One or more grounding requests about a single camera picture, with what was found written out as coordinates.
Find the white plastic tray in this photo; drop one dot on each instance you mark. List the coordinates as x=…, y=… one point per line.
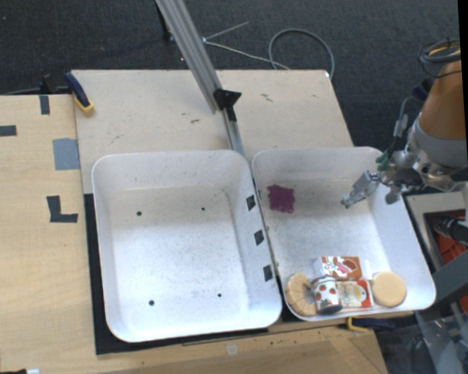
x=329, y=231
x=174, y=246

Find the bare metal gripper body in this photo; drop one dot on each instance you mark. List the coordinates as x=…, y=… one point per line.
x=407, y=174

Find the red and white carton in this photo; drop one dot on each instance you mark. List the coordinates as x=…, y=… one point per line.
x=355, y=293

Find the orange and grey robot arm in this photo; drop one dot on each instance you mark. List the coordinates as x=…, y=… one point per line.
x=442, y=103

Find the round tan biscuit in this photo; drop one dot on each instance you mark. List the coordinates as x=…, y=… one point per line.
x=389, y=289

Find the white strawberry print can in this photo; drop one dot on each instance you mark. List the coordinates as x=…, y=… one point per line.
x=326, y=295

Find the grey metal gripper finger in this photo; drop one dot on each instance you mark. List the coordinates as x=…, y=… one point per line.
x=360, y=189
x=393, y=196

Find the black cylinder on white bracket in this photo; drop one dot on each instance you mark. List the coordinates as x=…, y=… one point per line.
x=455, y=230

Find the purple grapes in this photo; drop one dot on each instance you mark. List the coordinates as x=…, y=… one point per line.
x=281, y=199

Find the pale wood board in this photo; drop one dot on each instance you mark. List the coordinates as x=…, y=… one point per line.
x=153, y=116

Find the brown and white carton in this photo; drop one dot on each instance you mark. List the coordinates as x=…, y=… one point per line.
x=341, y=266

